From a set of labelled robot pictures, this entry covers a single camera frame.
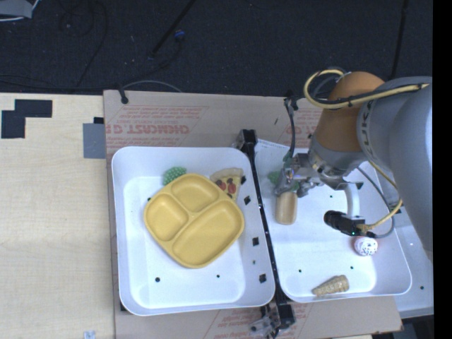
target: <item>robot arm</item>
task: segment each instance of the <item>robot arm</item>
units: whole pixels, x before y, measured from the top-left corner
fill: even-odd
[[[316,94],[311,96],[310,88],[324,74],[338,76],[338,80],[328,99],[319,100]],[[431,256],[432,78],[383,82],[366,72],[327,69],[306,81],[304,96],[323,111],[308,153],[290,155],[285,161],[275,187],[276,196],[292,189],[293,182],[300,183],[298,197],[320,184],[346,189],[350,182],[344,177],[368,160],[381,173],[393,175],[391,183],[400,200],[392,212],[402,202],[405,204],[424,249]],[[324,219],[346,234],[365,235],[373,227],[348,214],[330,211]]]

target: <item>divided plate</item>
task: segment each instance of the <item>divided plate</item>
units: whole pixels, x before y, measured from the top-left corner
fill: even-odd
[[[223,254],[244,229],[237,204],[211,180],[184,174],[150,198],[146,227],[178,263],[202,268]]]

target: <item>beige tabletop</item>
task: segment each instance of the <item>beige tabletop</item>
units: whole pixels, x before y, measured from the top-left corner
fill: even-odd
[[[14,110],[18,95],[0,94]],[[25,138],[0,139],[0,337],[114,337],[105,160],[83,157],[102,96],[52,99]]]

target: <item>wire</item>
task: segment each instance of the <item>wire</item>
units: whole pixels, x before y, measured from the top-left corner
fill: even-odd
[[[36,6],[38,5],[38,3],[39,3],[40,1],[41,1],[41,0],[35,0],[35,3],[34,3],[34,4],[32,5],[32,7],[31,7],[31,11],[32,11],[32,12],[35,10]],[[16,18],[5,18],[5,19],[0,19],[0,22],[4,22],[4,21],[17,21],[17,20],[22,20],[22,19],[24,19],[23,16],[17,16]]]
[[[179,56],[179,53],[182,50],[182,42],[183,42],[183,39],[182,40],[176,39],[177,48],[176,48],[175,52],[172,54],[172,56],[170,56],[166,60],[162,60],[149,72],[141,74],[139,77],[133,78],[132,82],[136,81],[137,79],[138,80],[146,79],[150,74],[153,74],[156,71],[159,71],[160,69],[166,68],[170,63],[172,63]]]
[[[99,45],[97,46],[97,49],[95,50],[94,54],[91,56],[90,61],[88,62],[88,64],[86,64],[85,69],[83,70],[80,78],[78,79],[78,82],[76,84],[76,87],[78,87],[83,78],[85,78],[86,73],[88,72],[88,69],[90,68],[91,64],[93,63],[95,57],[97,56],[97,54],[99,54],[100,49],[102,48],[105,38],[107,37],[107,33],[108,33],[108,15],[107,15],[107,9],[105,8],[105,6],[100,2],[100,1],[95,1],[95,4],[99,5],[102,8],[102,12],[104,14],[104,18],[105,18],[105,26],[104,26],[104,32],[102,34],[102,39],[100,40]]]
[[[177,92],[182,93],[182,91],[180,89],[178,89],[178,87],[175,87],[174,85],[171,85],[171,84],[168,84],[165,82],[161,82],[161,81],[137,81],[137,82],[126,84],[122,88],[126,89],[126,88],[131,87],[132,85],[144,84],[144,83],[156,83],[156,84],[166,85],[167,87],[170,87],[170,88],[176,90]]]
[[[253,7],[259,8],[259,9],[261,9],[261,10],[275,10],[275,9],[282,8],[283,5],[284,5],[286,2],[288,2],[289,0],[283,0],[279,5],[274,5],[274,6],[270,6],[270,7],[267,7],[267,6],[259,6],[259,5],[255,4],[254,2],[252,2],[252,1],[250,1],[250,0],[243,0],[243,1],[247,2],[248,4],[252,5]]]
[[[71,37],[84,37],[93,30],[95,12],[92,0],[54,0],[63,9],[59,29]]]
[[[374,162],[369,161],[369,163],[371,164],[371,166],[379,173],[381,174],[395,189],[397,189],[396,183],[379,167],[377,166]],[[381,225],[383,222],[387,221],[388,219],[392,218],[400,209],[400,207],[402,207],[403,202],[402,202],[402,198],[399,198],[397,204],[395,205],[395,207],[387,214],[385,215],[383,218],[381,218],[380,220],[378,220],[377,222],[375,222],[372,225],[357,225],[357,227],[363,231],[363,232],[367,232],[370,231],[372,229],[374,229],[375,227]]]
[[[284,162],[286,162],[287,165],[290,165],[290,159],[294,155],[295,151],[295,123],[294,123],[294,109],[292,105],[289,104],[290,98],[284,99],[284,106],[287,110],[287,113],[289,114],[289,120],[290,120],[290,130],[292,132],[292,140],[290,142],[290,148],[287,152],[287,154],[282,159]]]
[[[39,82],[39,83],[44,83],[44,84],[52,85],[53,87],[55,87],[54,84],[49,83],[49,82],[47,82],[47,81],[42,81],[41,79],[36,79],[36,78],[29,78],[29,77],[27,77],[27,76],[15,76],[15,75],[13,75],[13,74],[0,74],[0,77],[2,77],[2,76],[5,76],[5,77],[12,77],[12,78],[29,79],[29,80],[31,80],[31,81],[36,81],[36,82]],[[20,84],[20,83],[12,83],[12,82],[9,82],[9,81],[4,81],[3,79],[0,79],[0,81],[1,81],[2,83],[22,85],[22,86],[24,86],[24,87],[26,86],[26,87],[28,87],[28,88],[37,88],[35,85],[25,85],[25,84]]]
[[[405,85],[403,87],[398,87],[394,89],[385,90],[383,92],[379,93],[366,93],[364,95],[358,95],[356,97],[347,97],[347,98],[339,98],[337,100],[331,100],[331,101],[325,101],[325,102],[319,102],[319,100],[315,99],[309,94],[309,86],[311,85],[311,82],[323,74],[336,74],[339,76],[339,80],[345,75],[343,71],[339,69],[325,69],[322,71],[317,71],[316,73],[312,74],[304,84],[304,96],[310,103],[315,105],[319,108],[324,109],[337,109],[337,108],[344,108],[344,107],[352,107],[353,105],[357,105],[363,102],[368,102],[370,100],[376,100],[384,97],[389,97],[391,95],[401,94],[401,93],[407,93],[407,92],[415,92],[420,89],[423,89],[427,87],[429,84],[427,83],[420,83],[420,84],[412,84],[412,85]]]
[[[377,186],[377,184],[375,183],[375,181],[361,168],[358,167],[357,168],[358,171],[361,172],[361,174],[366,177],[366,179],[371,183],[371,185],[376,189],[376,191],[379,193],[381,199],[383,199],[386,207],[388,208],[388,210],[391,210],[391,207],[389,205],[388,200],[386,199],[386,197],[384,196],[383,192],[380,190],[380,187]],[[387,237],[389,236],[390,233],[392,233],[392,231],[394,231],[394,217],[391,217],[391,228],[389,229],[389,231],[387,231],[385,234],[374,234],[374,238],[375,239],[382,239],[383,237]]]

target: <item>black tape mark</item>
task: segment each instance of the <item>black tape mark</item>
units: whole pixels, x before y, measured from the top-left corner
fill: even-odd
[[[94,124],[104,124],[104,117],[94,117],[93,123]]]
[[[51,100],[15,100],[14,110],[1,111],[1,137],[25,138],[25,118],[52,118]]]

